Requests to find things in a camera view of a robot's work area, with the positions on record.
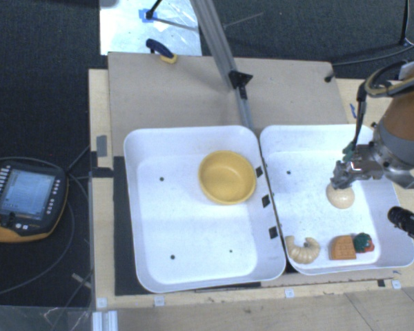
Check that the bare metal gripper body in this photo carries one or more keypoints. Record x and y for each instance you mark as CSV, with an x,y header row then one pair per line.
x,y
364,167

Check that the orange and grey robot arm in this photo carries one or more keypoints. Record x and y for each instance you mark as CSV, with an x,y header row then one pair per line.
x,y
405,116

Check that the cream egg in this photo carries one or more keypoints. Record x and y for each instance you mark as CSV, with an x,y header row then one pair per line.
x,y
341,199

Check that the white plastic tray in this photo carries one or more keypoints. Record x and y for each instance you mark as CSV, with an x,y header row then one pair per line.
x,y
307,205
193,233

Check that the green and red strawberry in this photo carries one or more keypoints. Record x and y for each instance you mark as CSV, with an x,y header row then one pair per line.
x,y
363,242

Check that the orange waffle biscuit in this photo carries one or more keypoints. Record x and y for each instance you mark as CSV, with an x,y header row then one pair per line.
x,y
342,248

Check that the cream croissant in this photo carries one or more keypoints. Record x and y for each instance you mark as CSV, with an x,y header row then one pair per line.
x,y
302,253

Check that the yellow bowl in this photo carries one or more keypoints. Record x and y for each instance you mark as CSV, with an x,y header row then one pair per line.
x,y
227,178

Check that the brown cardboard board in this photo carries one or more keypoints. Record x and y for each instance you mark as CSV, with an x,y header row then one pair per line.
x,y
179,95

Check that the black cylinder on white bracket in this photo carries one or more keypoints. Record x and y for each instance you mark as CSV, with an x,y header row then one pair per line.
x,y
405,221

